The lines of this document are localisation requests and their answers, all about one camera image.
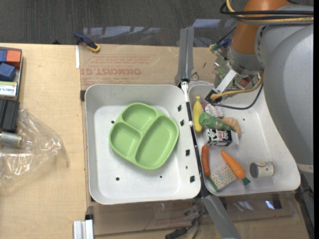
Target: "can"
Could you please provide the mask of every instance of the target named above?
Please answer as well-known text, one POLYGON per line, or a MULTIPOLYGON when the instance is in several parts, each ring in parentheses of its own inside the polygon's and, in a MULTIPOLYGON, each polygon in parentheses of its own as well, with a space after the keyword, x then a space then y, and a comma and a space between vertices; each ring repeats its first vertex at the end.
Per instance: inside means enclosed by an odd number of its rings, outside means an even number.
POLYGON ((21 148, 24 144, 24 136, 10 132, 0 132, 0 144, 13 148, 21 148))
POLYGON ((273 176, 275 172, 274 164, 271 161, 261 161, 250 164, 250 175, 253 178, 273 176))

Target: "plastic bag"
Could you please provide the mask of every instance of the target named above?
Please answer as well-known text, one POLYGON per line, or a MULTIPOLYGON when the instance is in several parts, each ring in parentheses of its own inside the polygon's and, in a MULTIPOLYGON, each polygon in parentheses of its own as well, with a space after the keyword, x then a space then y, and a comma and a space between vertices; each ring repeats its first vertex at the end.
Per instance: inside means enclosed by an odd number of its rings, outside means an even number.
POLYGON ((13 186, 55 157, 65 159, 69 165, 62 139, 55 131, 23 108, 17 112, 16 124, 15 133, 23 140, 21 147, 3 145, 6 142, 0 140, 0 189, 13 186))

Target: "red sausage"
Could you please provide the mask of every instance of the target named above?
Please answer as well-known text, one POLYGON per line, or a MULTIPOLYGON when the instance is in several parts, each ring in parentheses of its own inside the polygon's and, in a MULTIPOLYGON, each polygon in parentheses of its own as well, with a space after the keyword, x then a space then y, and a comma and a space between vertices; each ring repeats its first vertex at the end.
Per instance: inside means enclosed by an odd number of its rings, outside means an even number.
POLYGON ((204 145, 201 148, 201 165, 203 167, 203 173, 206 177, 210 176, 210 167, 209 167, 209 147, 204 145))

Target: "white tray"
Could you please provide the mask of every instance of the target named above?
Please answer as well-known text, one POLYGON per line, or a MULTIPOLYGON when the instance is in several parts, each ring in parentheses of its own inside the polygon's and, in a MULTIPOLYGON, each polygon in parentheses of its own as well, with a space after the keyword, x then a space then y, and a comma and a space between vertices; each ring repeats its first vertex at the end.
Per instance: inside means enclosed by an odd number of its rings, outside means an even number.
MULTIPOLYGON (((189 88, 188 96, 193 107, 196 96, 201 96, 201 103, 207 104, 205 97, 211 90, 210 85, 194 85, 189 88)), ((252 103, 258 90, 237 94, 229 97, 223 104, 229 106, 246 107, 252 103)), ((227 147, 210 147, 210 170, 215 172, 226 165, 220 154, 225 150, 232 155, 246 170, 246 177, 251 181, 244 186, 241 179, 232 182, 222 190, 216 192, 205 178, 206 188, 216 196, 234 196, 244 194, 292 191, 300 185, 300 174, 295 160, 279 135, 266 105, 262 90, 257 102, 248 110, 232 110, 223 108, 225 117, 234 117, 238 120, 242 135, 239 145, 227 147), (275 173, 271 177, 252 178, 249 166, 256 161, 272 161, 275 173)), ((199 152, 204 145, 202 133, 196 134, 199 152)))
POLYGON ((199 171, 181 89, 173 85, 93 85, 86 91, 85 107, 89 188, 96 202, 108 205, 191 199, 198 195, 199 171), (135 102, 160 110, 179 127, 172 154, 156 170, 137 167, 109 145, 112 121, 135 102))

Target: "green divided plate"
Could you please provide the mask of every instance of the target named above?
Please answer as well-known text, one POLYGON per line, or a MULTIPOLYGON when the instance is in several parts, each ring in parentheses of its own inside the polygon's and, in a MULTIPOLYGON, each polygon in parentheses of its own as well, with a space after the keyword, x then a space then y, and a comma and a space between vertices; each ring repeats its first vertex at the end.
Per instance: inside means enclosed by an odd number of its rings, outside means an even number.
POLYGON ((179 135, 170 117, 143 103, 128 105, 114 122, 109 142, 120 156, 145 169, 161 167, 179 135))

